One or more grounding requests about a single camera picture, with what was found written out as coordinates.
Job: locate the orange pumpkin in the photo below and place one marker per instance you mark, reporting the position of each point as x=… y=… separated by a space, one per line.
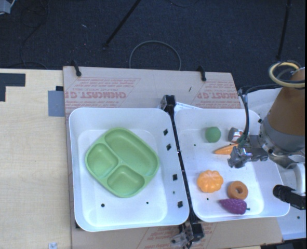
x=210 y=181

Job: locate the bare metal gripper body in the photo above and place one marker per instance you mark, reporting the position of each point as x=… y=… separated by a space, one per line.
x=259 y=150

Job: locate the small silver and orange can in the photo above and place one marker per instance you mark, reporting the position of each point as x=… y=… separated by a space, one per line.
x=233 y=134

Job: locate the orange-brown doughnut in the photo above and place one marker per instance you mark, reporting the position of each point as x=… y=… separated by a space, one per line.
x=244 y=192

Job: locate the brown cardboard board red print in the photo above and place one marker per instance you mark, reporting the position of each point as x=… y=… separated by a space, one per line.
x=148 y=87

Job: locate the thin black rod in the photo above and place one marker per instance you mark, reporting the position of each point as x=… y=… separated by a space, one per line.
x=180 y=159

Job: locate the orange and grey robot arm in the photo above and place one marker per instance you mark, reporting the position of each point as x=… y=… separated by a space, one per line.
x=288 y=113

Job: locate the white plastic tray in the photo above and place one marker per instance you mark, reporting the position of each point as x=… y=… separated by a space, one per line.
x=257 y=172
x=122 y=214

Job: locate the purple grapes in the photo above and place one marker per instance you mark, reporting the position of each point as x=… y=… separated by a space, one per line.
x=233 y=206

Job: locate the green divided plate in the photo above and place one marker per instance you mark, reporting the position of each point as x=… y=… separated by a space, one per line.
x=132 y=149

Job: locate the orange carrot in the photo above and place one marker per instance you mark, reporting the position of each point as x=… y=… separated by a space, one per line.
x=224 y=150

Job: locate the green round fruit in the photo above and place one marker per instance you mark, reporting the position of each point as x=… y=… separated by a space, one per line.
x=212 y=134

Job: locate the black cylinder on white bracket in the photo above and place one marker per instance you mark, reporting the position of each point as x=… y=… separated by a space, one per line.
x=288 y=194

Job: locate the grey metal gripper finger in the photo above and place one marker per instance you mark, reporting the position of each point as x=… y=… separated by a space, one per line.
x=242 y=152
x=236 y=162

